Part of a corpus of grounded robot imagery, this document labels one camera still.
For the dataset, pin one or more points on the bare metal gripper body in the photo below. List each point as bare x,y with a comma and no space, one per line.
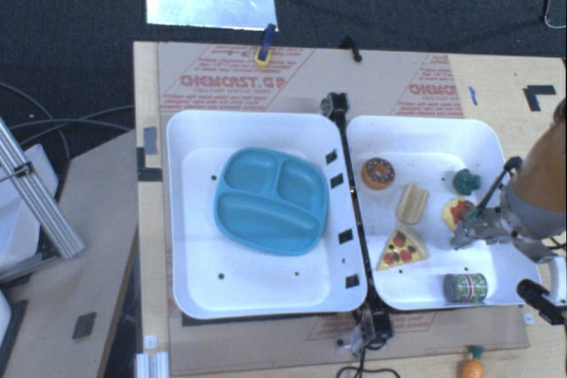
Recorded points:
496,226

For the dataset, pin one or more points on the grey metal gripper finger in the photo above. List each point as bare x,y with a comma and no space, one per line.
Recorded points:
470,222
460,240

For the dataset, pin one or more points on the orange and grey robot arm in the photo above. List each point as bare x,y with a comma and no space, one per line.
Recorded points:
542,172

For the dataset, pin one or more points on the yellow round red topped biscuit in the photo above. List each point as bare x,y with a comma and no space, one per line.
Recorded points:
454,210

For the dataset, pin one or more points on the green broccoli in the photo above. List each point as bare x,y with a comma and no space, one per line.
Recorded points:
466,181

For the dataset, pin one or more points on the grey and green can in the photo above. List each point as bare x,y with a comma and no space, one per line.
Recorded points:
466,287

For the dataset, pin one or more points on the pizza slice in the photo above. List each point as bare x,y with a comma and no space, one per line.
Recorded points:
403,250

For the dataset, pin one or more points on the beige hot dog bun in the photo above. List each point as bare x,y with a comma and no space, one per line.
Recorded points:
412,203

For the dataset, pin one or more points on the white plastic tray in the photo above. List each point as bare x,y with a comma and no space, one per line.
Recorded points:
421,137
248,279

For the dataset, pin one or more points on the chocolate frosted doughnut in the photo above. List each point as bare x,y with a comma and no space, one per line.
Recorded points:
378,173

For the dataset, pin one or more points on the thin black rod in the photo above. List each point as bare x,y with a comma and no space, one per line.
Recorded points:
355,199

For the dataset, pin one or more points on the orange carrot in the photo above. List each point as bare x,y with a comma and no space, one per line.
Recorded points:
471,367

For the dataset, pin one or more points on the brown cardboard board red print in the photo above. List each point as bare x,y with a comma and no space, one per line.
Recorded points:
376,79

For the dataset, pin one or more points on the blue divided plate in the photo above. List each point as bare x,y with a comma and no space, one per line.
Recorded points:
270,203

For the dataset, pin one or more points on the black cylinder on white bracket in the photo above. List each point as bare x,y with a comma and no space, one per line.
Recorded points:
538,296

